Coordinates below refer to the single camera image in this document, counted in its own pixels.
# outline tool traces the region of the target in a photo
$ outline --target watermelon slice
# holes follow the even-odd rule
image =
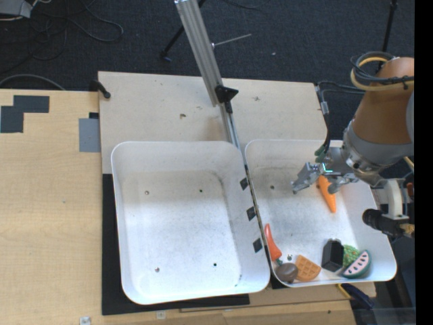
[[[370,268],[371,255],[368,251],[363,251],[355,261],[353,261],[344,271],[345,278],[358,278]]]

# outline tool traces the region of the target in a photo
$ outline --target orange carrot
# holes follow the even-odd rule
[[[335,213],[337,211],[337,202],[336,202],[336,195],[330,194],[327,191],[327,187],[330,185],[330,182],[327,180],[327,178],[324,175],[320,175],[318,180],[318,188],[320,189],[320,192],[322,193],[329,209],[332,213]]]
[[[269,253],[271,254],[271,260],[275,261],[280,256],[282,256],[283,253],[278,249],[277,245],[273,241],[271,226],[269,224],[265,225],[265,236],[266,236],[266,240],[268,241],[268,248],[269,248]]]

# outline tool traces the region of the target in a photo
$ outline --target wooden table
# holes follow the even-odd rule
[[[132,77],[134,80],[131,82],[129,78],[128,82],[136,86],[156,79],[161,83],[185,80],[155,75]],[[117,75],[101,73],[99,79],[115,97]],[[198,87],[204,86],[199,80],[193,79],[193,82]],[[225,82],[226,86],[240,89],[240,93],[248,87],[247,95],[239,94],[233,99],[242,143],[252,138],[248,119],[253,119],[257,104],[266,108],[281,99],[278,94],[281,88],[297,88],[292,90],[293,94],[290,90],[286,93],[289,99],[293,99],[293,95],[298,99],[291,107],[279,107],[277,115],[265,121],[275,124],[275,120],[281,119],[278,114],[284,110],[285,119],[291,117],[288,124],[314,116],[313,124],[319,122],[320,128],[313,132],[308,132],[306,127],[290,129],[289,137],[282,135],[280,138],[297,138],[302,134],[307,139],[324,137],[321,113],[317,111],[317,100],[313,100],[313,85],[274,83],[274,87],[271,84],[247,80]],[[22,132],[0,133],[0,323],[72,325],[80,324],[80,320],[86,324],[85,320],[89,320],[87,324],[116,325],[356,324],[348,299],[334,285],[283,289],[269,286],[251,294],[248,306],[231,309],[171,309],[103,316],[101,174],[104,143],[101,152],[81,152],[83,141],[80,138],[83,137],[79,136],[79,120],[89,118],[90,112],[99,112],[101,94],[0,89],[0,106],[13,106],[15,95],[49,96],[49,112],[25,112]],[[290,111],[300,106],[306,110],[302,114],[298,112],[295,118],[291,116]],[[106,123],[101,117],[101,130],[106,129]],[[357,286],[370,297],[375,296],[373,283]]]

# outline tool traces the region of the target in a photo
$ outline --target orange waffle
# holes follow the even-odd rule
[[[301,254],[298,255],[295,265],[298,268],[296,279],[301,282],[308,282],[309,280],[316,278],[322,270],[322,267],[316,265]]]

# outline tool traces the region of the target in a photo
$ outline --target empty white tray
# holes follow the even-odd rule
[[[123,142],[112,151],[112,172],[130,300],[147,305],[266,287],[269,265],[234,145]]]
[[[363,223],[365,209],[376,209],[370,187],[362,182],[351,183],[336,193],[337,212],[332,213],[315,185],[292,192],[291,182],[308,161],[315,161],[314,152],[323,141],[255,140],[246,146],[246,162],[256,196],[263,227],[269,223],[273,239],[282,251],[281,260],[295,262],[299,254],[321,265],[323,246],[330,238],[340,239],[371,256],[368,272],[357,279],[346,279],[341,270],[326,269],[309,282],[288,286],[313,286],[345,282],[387,281],[396,273],[396,261],[388,237]],[[341,146],[333,141],[332,146]]]

